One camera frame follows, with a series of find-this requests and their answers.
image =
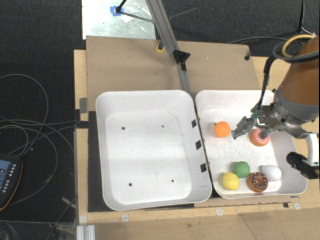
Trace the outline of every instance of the wooden table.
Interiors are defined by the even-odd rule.
[[[250,59],[260,87],[266,59]],[[278,88],[288,69],[289,65],[283,61],[274,63],[268,90]],[[81,102],[88,97],[86,50],[74,52],[74,76],[75,106],[80,111],[81,121],[87,121],[88,111],[81,108]],[[304,128],[319,132],[319,119]],[[88,137],[88,129],[76,130],[78,216],[80,225],[95,224],[96,239],[315,239],[318,236],[317,230],[313,230],[320,221],[318,180],[308,180],[306,192],[296,196],[265,196],[257,197],[255,201],[252,201],[254,198],[219,198],[190,209],[88,212]],[[300,154],[307,154],[305,140],[295,140],[295,144]],[[122,222],[123,216],[128,216],[129,222]]]

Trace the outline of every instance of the black clamp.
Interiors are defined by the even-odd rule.
[[[186,60],[191,56],[191,54],[184,51],[175,50],[173,52],[173,56],[175,58],[175,62],[178,64],[179,63],[181,64],[182,71],[186,72],[187,71]]]

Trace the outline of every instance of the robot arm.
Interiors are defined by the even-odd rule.
[[[232,136],[236,139],[256,126],[261,129],[262,139],[274,131],[287,132],[297,139],[306,139],[309,158],[290,153],[287,161],[305,177],[319,179],[319,134],[312,134],[302,128],[303,124],[319,117],[319,37],[306,35],[299,37],[290,39],[283,46],[284,56],[277,54],[279,46],[273,50],[273,57],[268,59],[264,70],[261,99],[251,110],[251,118],[244,117],[237,125],[237,129],[232,131]],[[292,41],[306,37],[311,40],[301,49],[298,56],[287,54],[286,49]],[[273,103],[262,106],[270,68],[276,59],[284,59],[292,65],[278,90],[274,91]]]

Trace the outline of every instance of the green ball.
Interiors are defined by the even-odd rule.
[[[250,174],[250,166],[247,162],[238,162],[233,168],[233,173],[239,178],[246,178]]]

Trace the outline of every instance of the device screen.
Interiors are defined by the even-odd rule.
[[[8,171],[10,169],[11,162],[0,160],[0,190],[2,189],[6,176],[8,174]]]

